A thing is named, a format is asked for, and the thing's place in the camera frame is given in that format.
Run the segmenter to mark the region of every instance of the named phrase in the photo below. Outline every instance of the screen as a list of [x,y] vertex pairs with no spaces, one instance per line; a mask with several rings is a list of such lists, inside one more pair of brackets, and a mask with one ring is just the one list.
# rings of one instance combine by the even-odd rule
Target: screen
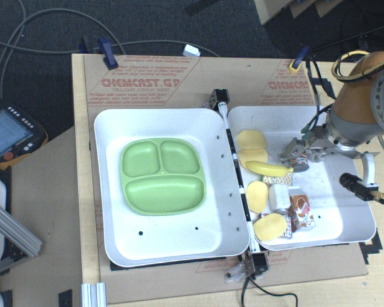
[[0,111],[0,157],[13,145],[32,135],[32,132],[14,120],[5,110]]

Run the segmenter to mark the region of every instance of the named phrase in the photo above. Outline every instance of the robotic arm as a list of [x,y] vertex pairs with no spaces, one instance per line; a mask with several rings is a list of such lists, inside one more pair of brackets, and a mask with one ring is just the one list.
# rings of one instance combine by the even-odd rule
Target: robotic arm
[[[356,64],[349,76],[340,74],[340,63],[354,54],[364,57]],[[384,52],[368,54],[355,51],[342,56],[332,67],[333,75],[344,83],[339,96],[327,111],[322,126],[316,122],[305,127],[302,139],[293,138],[281,155],[283,162],[300,156],[319,162],[328,154],[342,154],[350,158],[361,158],[364,179],[343,174],[340,183],[356,196],[367,201],[376,200],[384,204],[378,186],[374,183],[374,160],[370,153],[360,153],[356,147],[368,143],[374,136],[384,135]],[[294,167],[295,171],[307,169],[305,164]]]

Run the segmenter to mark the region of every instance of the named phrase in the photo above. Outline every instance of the table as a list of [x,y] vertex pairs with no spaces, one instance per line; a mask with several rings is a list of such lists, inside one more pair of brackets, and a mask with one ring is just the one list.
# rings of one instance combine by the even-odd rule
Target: table
[[[101,273],[99,267],[99,250],[96,229],[97,225],[95,219],[92,157],[88,148],[91,129],[88,125],[86,63],[84,59],[85,55],[74,54],[72,56],[74,115],[77,148],[79,224],[83,283],[95,284],[100,282]],[[244,58],[233,60],[228,58],[206,58],[205,60],[202,60],[200,68],[202,73],[204,75],[206,74],[205,76],[208,76],[208,73],[232,73],[234,76],[233,78],[236,80],[236,86],[238,87],[242,85],[244,78],[249,79],[248,69],[250,67],[256,67],[257,62],[259,62],[259,60]],[[225,63],[232,68],[225,70]],[[210,70],[204,69],[204,66],[210,67]],[[319,63],[319,66],[321,67],[323,77],[327,77],[332,81],[330,72],[328,71],[331,67],[331,63]],[[269,79],[273,78],[274,75],[268,73],[270,70],[266,68],[257,68],[256,72],[263,72],[261,75],[264,77],[268,77]],[[336,92],[340,90],[341,85],[339,83],[333,82],[333,86]],[[193,99],[199,100],[203,98],[199,94],[196,94],[192,100]],[[330,103],[329,99],[322,98],[322,104],[328,103]],[[380,145],[377,142],[374,142],[374,140],[370,144],[369,148],[372,151],[381,151]],[[380,189],[384,191],[383,152],[377,156],[376,164],[376,181],[379,183]],[[307,282],[305,284],[280,285],[277,287],[268,287],[267,289],[277,293],[294,292],[298,295],[301,306],[322,305],[323,302],[325,306],[384,306],[384,206],[378,203],[370,204],[378,224],[378,233],[383,244],[383,250],[380,254],[371,255],[369,257],[370,264],[367,266],[368,275],[355,278],[314,281]],[[240,291],[231,290],[226,292],[216,292],[212,294],[189,295],[186,297],[172,297],[132,303],[116,303],[110,304],[110,306],[239,306],[239,295]],[[246,305],[254,306],[258,305],[259,303],[264,303],[271,306],[294,306],[292,297],[275,298],[264,295],[259,297],[259,292],[256,289],[249,289],[246,294]]]

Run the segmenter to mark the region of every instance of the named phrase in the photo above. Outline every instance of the green divided plate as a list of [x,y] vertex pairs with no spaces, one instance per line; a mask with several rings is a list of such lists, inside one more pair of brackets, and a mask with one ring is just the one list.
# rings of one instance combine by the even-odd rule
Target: green divided plate
[[172,215],[198,208],[206,195],[195,148],[180,139],[143,139],[121,153],[121,183],[128,205],[140,214]]

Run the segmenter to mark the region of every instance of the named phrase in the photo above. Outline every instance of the dark floor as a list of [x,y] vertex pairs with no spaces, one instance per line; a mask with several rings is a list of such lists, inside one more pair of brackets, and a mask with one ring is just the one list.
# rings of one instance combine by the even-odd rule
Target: dark floor
[[[27,16],[48,8],[68,8],[104,23],[121,42],[181,40],[204,46],[223,57],[293,58],[303,44],[320,47],[384,26],[384,0],[345,0],[320,18],[312,6],[297,19],[282,10],[265,26],[253,0],[220,0],[199,10],[201,0],[21,0]],[[7,42],[22,21],[16,0],[0,0],[0,41]],[[67,12],[47,13],[28,22],[18,46],[74,51],[81,38],[106,32],[96,23]],[[334,61],[356,48],[384,50],[384,29],[316,53]],[[176,55],[173,43],[125,45],[127,54]],[[210,56],[203,51],[203,56]],[[34,116],[55,138],[73,126],[70,56],[16,51],[8,64],[3,97]]]

